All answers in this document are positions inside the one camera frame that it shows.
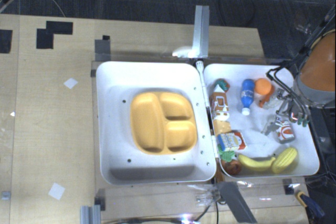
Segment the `white tray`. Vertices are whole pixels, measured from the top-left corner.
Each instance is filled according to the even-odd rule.
[[[230,84],[227,92],[227,100],[230,111],[230,122],[232,130],[241,131],[247,148],[237,153],[242,153],[251,158],[270,158],[277,156],[286,147],[294,147],[298,151],[298,156],[286,170],[281,174],[273,174],[270,170],[265,172],[253,172],[243,169],[236,178],[247,177],[281,177],[281,176],[309,176],[315,174],[319,169],[319,158],[309,130],[309,127],[291,124],[296,139],[286,144],[280,144],[274,134],[265,136],[261,133],[269,119],[274,119],[274,109],[262,109],[258,106],[262,96],[255,94],[255,101],[251,105],[251,114],[244,116],[241,114],[243,105],[240,101],[241,84],[245,79],[257,80],[266,78],[266,72],[275,68],[275,66],[255,66],[255,65],[231,65],[231,64],[212,64],[205,68],[204,79],[208,94],[212,93],[214,82],[219,79],[225,79]],[[277,75],[285,84],[292,86],[293,77],[291,73],[282,69]]]
[[[211,179],[216,162],[197,70],[185,63],[105,62],[97,69],[100,168],[111,184],[194,182]],[[170,155],[142,152],[133,141],[130,105],[142,92],[185,96],[194,110],[197,143]]]

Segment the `wooden table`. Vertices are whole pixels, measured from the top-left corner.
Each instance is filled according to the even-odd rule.
[[[45,29],[48,20],[73,22],[73,33],[54,35],[54,49],[36,49],[36,29]],[[0,223],[79,223],[80,207],[92,206],[95,197],[90,77],[95,40],[110,36],[115,55],[132,52],[162,57],[191,46],[193,26],[0,15],[0,29],[13,31],[11,52],[0,54],[0,191],[12,192],[10,200],[0,200]],[[264,55],[256,29],[232,27],[210,27],[209,53]],[[70,78],[78,82],[72,89],[64,85]],[[307,192],[302,178],[293,182]],[[60,200],[48,195],[53,183],[65,188]],[[284,195],[281,181],[250,183],[255,188],[247,183],[241,192],[260,223],[308,223],[295,197]],[[151,211],[154,200],[139,200],[129,188],[115,192],[117,201],[122,201],[115,216]],[[172,202],[161,197],[158,214],[160,207]],[[185,205],[176,199],[175,206]],[[190,213],[204,209],[194,201],[188,208],[193,210]],[[220,223],[236,223],[227,206],[219,209]],[[215,219],[212,207],[201,220],[215,223]]]

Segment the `white lid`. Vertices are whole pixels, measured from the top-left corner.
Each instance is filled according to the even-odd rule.
[[[242,114],[245,115],[245,116],[250,115],[250,109],[249,108],[243,108],[242,109]]]

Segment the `food package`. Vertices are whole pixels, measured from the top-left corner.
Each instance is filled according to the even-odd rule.
[[[276,130],[276,133],[280,143],[287,143],[295,139],[293,130],[290,127],[290,123],[288,121],[280,121],[277,122],[276,125],[279,126]]]
[[[224,79],[219,79],[215,82],[214,91],[209,98],[213,120],[226,121],[230,116],[226,98],[226,92],[229,87],[229,84]]]
[[[217,141],[223,151],[237,151],[247,147],[243,134],[240,132],[219,134],[217,135]]]

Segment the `yellow plate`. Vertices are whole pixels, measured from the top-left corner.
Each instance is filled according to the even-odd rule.
[[[145,153],[181,153],[192,149],[197,142],[192,106],[180,94],[138,94],[131,103],[130,118],[134,142]]]

